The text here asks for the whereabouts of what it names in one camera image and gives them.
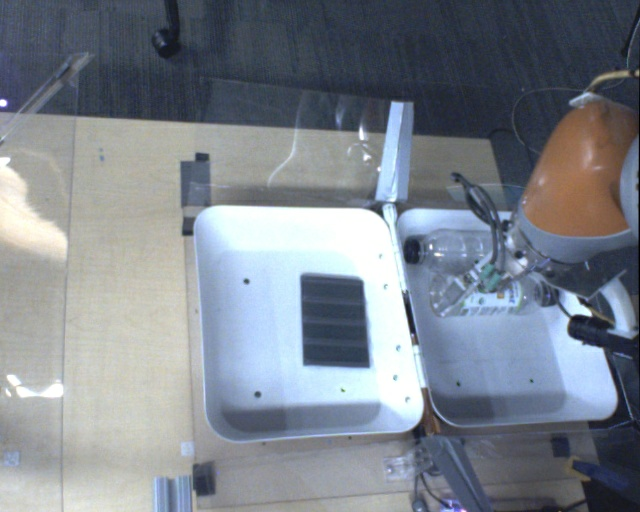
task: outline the clear plastic bottle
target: clear plastic bottle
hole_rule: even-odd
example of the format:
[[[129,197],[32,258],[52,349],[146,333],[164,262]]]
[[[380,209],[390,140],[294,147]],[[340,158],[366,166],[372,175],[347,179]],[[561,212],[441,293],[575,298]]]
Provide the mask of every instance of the clear plastic bottle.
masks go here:
[[[456,303],[460,293],[454,292],[460,288],[454,282],[455,279],[457,278],[436,275],[431,280],[431,308],[440,317],[527,315],[541,307],[556,304],[552,288],[533,276],[512,281],[498,292],[471,291]]]
[[[460,275],[491,252],[491,233],[437,229],[407,238],[402,249],[409,264],[424,265],[436,274]]]

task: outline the black bottle cap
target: black bottle cap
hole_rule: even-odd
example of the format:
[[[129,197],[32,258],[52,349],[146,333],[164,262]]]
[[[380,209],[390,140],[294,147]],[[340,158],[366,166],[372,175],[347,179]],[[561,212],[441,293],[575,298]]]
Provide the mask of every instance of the black bottle cap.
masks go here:
[[[415,238],[407,238],[402,246],[404,261],[415,265],[420,262],[420,242]]]

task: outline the chair caster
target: chair caster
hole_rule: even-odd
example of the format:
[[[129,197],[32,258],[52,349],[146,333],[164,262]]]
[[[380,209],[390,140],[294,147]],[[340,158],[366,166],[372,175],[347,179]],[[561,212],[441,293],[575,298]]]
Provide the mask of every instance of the chair caster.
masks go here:
[[[173,57],[180,51],[182,46],[180,40],[173,31],[167,28],[161,28],[151,38],[151,44],[163,59]]]

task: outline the water bottle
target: water bottle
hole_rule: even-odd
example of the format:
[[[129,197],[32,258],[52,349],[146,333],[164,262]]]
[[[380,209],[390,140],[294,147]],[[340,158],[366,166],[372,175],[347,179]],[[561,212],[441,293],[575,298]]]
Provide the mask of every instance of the water bottle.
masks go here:
[[[411,265],[424,265],[436,274],[460,275],[493,247],[489,231],[437,229],[407,238],[402,249],[404,260]]]
[[[461,300],[455,279],[435,275],[431,280],[429,296],[437,316],[527,315],[556,304],[553,289],[530,275],[512,281],[496,292],[473,290]]]

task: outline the bottle label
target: bottle label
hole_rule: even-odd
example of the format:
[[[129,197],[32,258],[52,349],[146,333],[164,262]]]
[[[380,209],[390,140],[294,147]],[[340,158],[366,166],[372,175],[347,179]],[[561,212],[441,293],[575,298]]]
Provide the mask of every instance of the bottle label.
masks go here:
[[[459,316],[517,313],[522,307],[522,286],[512,282],[494,293],[474,292],[462,303]]]

